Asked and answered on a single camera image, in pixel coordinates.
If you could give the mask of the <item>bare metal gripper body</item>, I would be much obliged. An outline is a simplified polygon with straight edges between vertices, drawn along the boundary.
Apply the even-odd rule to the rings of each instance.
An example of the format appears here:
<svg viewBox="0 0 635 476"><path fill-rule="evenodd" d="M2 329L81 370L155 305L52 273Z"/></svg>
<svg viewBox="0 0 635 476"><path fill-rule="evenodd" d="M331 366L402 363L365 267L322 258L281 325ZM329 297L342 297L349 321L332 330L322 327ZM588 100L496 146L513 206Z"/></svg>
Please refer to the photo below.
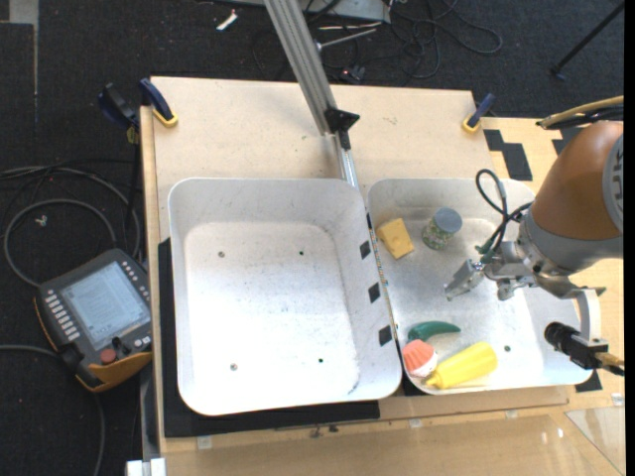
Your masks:
<svg viewBox="0 0 635 476"><path fill-rule="evenodd" d="M485 266L484 275L495 283L502 279L516 280L522 284L521 288L540 288L561 299L575 298L583 291L601 296L605 287L578 286L570 280L571 275L598 260L585 250L590 247L576 246L575 241L569 240L543 246L522 239L507 241Z"/></svg>

